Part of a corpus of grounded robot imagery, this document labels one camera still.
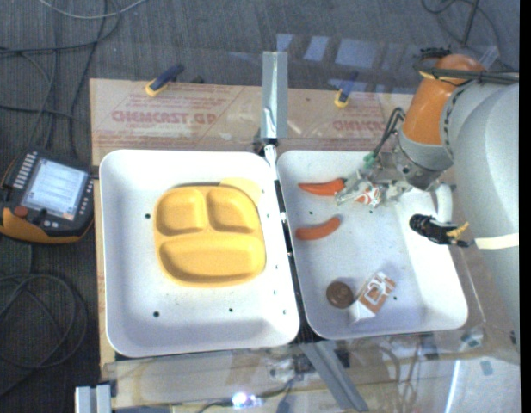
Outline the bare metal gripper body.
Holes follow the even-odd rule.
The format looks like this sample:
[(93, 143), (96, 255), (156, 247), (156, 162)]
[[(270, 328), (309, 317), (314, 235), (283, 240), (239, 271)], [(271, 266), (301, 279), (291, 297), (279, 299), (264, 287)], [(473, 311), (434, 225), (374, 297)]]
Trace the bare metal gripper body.
[(412, 158), (403, 150), (371, 152), (364, 158), (363, 171), (374, 184), (430, 191), (442, 173), (442, 155), (426, 151)]

